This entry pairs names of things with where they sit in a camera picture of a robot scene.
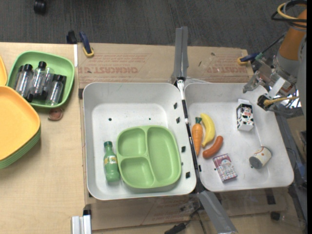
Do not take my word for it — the green bottle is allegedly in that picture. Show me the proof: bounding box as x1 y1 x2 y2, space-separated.
103 140 121 183

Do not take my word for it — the brown cardboard board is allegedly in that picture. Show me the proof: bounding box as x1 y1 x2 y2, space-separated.
77 42 289 231

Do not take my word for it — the clear plastic bottle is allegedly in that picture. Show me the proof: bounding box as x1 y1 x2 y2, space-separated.
30 61 48 98
45 74 65 106
14 63 34 98

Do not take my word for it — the white cow print carton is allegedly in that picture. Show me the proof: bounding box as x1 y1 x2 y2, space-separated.
235 98 255 132

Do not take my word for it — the green divided plate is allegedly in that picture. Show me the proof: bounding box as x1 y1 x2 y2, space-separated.
116 125 183 189

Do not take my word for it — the white can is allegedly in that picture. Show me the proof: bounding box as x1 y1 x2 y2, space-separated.
248 146 273 170

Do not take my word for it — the yellow banana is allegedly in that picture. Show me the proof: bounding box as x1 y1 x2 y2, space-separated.
200 113 216 148

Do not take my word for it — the pink carton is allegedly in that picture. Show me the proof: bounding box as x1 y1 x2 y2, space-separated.
212 153 238 183

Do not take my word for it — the orange sausage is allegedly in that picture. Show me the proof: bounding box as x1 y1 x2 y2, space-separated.
202 135 224 159

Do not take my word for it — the orange carrot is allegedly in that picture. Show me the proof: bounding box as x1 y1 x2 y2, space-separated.
191 117 204 157

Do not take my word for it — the yellow plate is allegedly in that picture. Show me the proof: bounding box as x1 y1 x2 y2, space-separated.
0 85 41 161
0 55 8 86

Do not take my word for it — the white plastic tray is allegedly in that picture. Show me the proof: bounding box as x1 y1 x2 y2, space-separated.
82 81 197 201
183 82 295 193

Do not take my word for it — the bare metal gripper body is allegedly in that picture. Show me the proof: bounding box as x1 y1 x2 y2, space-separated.
253 56 297 93

